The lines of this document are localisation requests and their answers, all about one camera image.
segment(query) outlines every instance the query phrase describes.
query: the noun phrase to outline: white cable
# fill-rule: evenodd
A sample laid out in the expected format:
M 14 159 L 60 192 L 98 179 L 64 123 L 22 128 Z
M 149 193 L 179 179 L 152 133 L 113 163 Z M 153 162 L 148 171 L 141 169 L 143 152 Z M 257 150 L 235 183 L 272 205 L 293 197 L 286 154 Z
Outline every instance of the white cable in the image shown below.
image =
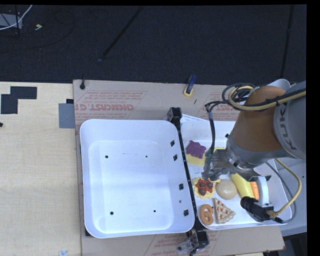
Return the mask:
M 30 11 L 32 6 L 33 6 L 33 4 L 30 4 L 29 8 L 24 12 L 24 14 L 18 20 L 18 23 L 26 16 L 26 14 Z M 14 27 L 15 25 L 17 25 L 17 23 L 11 24 L 10 26 L 2 27 L 2 28 L 0 28 L 0 30 L 7 30 L 7 29 L 10 29 L 10 28 Z

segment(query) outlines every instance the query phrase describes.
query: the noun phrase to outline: light wood surface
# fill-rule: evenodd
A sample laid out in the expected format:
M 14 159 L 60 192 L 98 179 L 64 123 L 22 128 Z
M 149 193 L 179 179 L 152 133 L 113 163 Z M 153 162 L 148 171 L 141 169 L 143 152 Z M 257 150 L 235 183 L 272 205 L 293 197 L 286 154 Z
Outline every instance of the light wood surface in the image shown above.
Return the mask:
M 0 255 L 81 255 L 75 129 L 59 128 L 72 84 L 32 84 L 18 114 L 0 114 Z M 30 83 L 0 82 L 0 93 Z

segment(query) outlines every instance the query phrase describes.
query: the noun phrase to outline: white tray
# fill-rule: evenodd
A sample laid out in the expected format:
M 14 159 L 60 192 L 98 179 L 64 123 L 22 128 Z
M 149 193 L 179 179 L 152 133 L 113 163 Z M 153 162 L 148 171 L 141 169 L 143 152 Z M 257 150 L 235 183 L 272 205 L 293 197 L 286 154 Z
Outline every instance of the white tray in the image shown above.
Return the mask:
M 233 129 L 235 122 L 234 121 L 215 121 L 215 147 L 226 147 L 226 134 L 230 134 Z M 188 146 L 190 140 L 200 143 L 202 146 L 206 147 L 206 151 L 210 148 L 212 144 L 212 134 L 210 123 L 207 120 L 204 121 L 186 121 L 181 126 L 181 135 L 183 140 L 184 148 Z M 188 163 L 188 169 L 191 180 L 196 177 L 201 177 L 201 172 L 203 172 L 203 166 L 192 165 Z M 254 169 L 260 175 L 271 175 L 271 178 L 267 182 L 269 189 L 269 200 L 270 203 L 274 206 L 274 210 L 279 210 L 287 202 L 287 196 L 284 191 L 282 182 L 280 178 L 274 173 L 274 171 L 266 164 L 263 164 Z M 231 180 L 230 174 L 225 174 L 220 176 L 221 179 Z M 235 216 L 228 222 L 224 224 L 217 224 L 214 220 L 213 224 L 205 225 L 209 230 L 223 230 L 223 229 L 235 229 L 235 228 L 244 228 L 244 227 L 254 227 L 254 226 L 270 226 L 270 225 L 282 225 L 273 220 L 265 220 L 263 222 L 255 221 L 248 212 L 243 209 L 240 205 L 241 197 L 239 193 L 235 198 L 230 200 L 222 199 L 218 193 L 215 191 L 212 198 L 202 199 L 194 195 L 195 204 L 197 210 L 204 204 L 209 204 L 213 206 L 213 198 L 218 198 L 221 200 L 227 207 L 235 212 Z M 283 220 L 288 220 L 292 216 L 290 207 L 285 209 L 280 215 L 279 218 Z
M 80 127 L 80 143 L 84 223 L 92 236 L 183 233 L 193 227 L 179 135 L 172 123 L 90 119 Z

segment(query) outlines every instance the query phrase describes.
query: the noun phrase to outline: yellow cable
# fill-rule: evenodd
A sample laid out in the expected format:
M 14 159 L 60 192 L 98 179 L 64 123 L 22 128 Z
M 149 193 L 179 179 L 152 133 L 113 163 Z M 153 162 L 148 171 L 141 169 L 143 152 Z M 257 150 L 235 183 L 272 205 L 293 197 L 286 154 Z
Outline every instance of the yellow cable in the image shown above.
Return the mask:
M 251 86 L 241 87 L 241 89 L 250 89 L 250 88 L 251 88 Z M 241 105 L 241 104 L 238 104 L 238 103 L 233 101 L 232 95 L 237 90 L 238 90 L 238 88 L 235 88 L 228 94 L 228 100 L 229 100 L 230 104 L 232 106 L 234 106 L 235 108 L 238 108 L 238 109 L 241 109 L 241 110 L 249 110 L 249 111 L 265 110 L 265 109 L 274 107 L 277 104 L 282 104 L 282 103 L 285 103 L 285 102 L 288 102 L 288 101 L 292 101 L 292 100 L 298 99 L 298 98 L 303 97 L 303 96 L 306 95 L 306 91 L 302 91 L 302 92 L 299 92 L 299 93 L 297 93 L 295 95 L 292 95 L 292 96 L 289 96 L 289 97 L 286 97 L 286 98 L 283 98 L 283 99 L 279 99 L 278 101 L 267 103 L 265 105 L 261 105 L 261 106 L 245 106 L 245 105 Z
M 293 195 L 293 197 L 280 210 L 267 211 L 267 214 L 270 215 L 271 219 L 274 219 L 276 216 L 280 215 L 287 207 L 289 207 L 297 199 L 298 195 L 301 192 L 301 188 L 302 188 L 302 183 L 301 183 L 301 180 L 299 179 L 299 177 L 289 167 L 287 167 L 281 160 L 279 160 L 278 158 L 276 158 L 275 160 L 296 178 L 296 180 L 298 181 L 298 188 L 297 188 L 295 194 Z

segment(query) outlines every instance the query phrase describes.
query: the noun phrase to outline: carrot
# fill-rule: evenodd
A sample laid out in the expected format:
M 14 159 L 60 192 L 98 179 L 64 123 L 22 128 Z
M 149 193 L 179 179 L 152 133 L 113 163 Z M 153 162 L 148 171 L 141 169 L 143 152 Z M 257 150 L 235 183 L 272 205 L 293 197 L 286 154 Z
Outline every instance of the carrot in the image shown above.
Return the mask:
M 251 185 L 251 188 L 252 188 L 253 197 L 255 199 L 259 200 L 259 190 L 258 190 L 257 183 L 255 181 L 250 181 L 250 185 Z

